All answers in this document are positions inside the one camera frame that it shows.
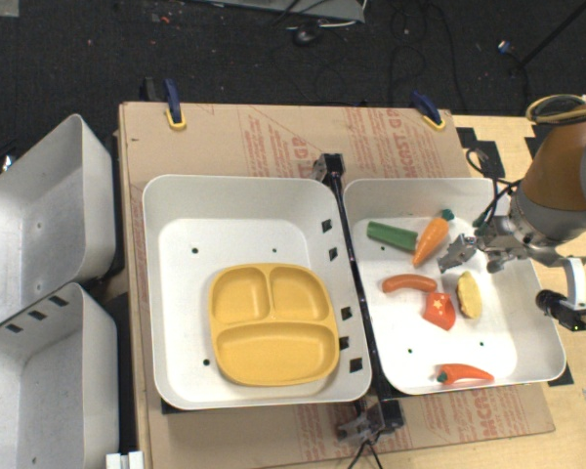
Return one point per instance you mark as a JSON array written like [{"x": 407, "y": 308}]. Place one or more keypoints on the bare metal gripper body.
[{"x": 505, "y": 240}]

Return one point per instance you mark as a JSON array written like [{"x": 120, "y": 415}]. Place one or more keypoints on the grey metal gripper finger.
[
  {"x": 466, "y": 243},
  {"x": 451, "y": 260}
]

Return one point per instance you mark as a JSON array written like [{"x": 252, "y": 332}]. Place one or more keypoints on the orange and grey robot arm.
[{"x": 559, "y": 164}]

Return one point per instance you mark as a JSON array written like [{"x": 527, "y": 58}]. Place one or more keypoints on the orange toy carrot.
[{"x": 432, "y": 237}]

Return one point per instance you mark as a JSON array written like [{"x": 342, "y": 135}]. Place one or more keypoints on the tan toy bread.
[{"x": 470, "y": 296}]

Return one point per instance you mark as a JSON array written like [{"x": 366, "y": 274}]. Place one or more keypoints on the orange toy sausage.
[{"x": 409, "y": 283}]

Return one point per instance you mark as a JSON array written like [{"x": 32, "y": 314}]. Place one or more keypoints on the red carton with yellow star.
[{"x": 440, "y": 311}]

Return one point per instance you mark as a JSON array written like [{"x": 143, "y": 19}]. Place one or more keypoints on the green toy cucumber piece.
[{"x": 390, "y": 235}]

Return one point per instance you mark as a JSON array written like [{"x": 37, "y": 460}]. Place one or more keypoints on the thin black rod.
[{"x": 359, "y": 281}]

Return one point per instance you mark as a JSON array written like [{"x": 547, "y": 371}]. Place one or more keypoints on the white plastic tray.
[
  {"x": 39, "y": 384},
  {"x": 234, "y": 203},
  {"x": 34, "y": 223},
  {"x": 513, "y": 340}
]

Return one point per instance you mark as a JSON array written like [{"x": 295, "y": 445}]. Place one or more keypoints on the orange toy chili pepper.
[{"x": 466, "y": 374}]

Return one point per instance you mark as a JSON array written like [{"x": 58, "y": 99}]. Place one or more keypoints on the yellow divided plate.
[{"x": 273, "y": 345}]

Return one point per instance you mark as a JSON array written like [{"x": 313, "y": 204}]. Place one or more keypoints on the brown cardboard board red print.
[{"x": 254, "y": 140}]

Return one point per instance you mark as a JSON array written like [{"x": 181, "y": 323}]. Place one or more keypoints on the black cylinder on white bracket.
[{"x": 571, "y": 301}]

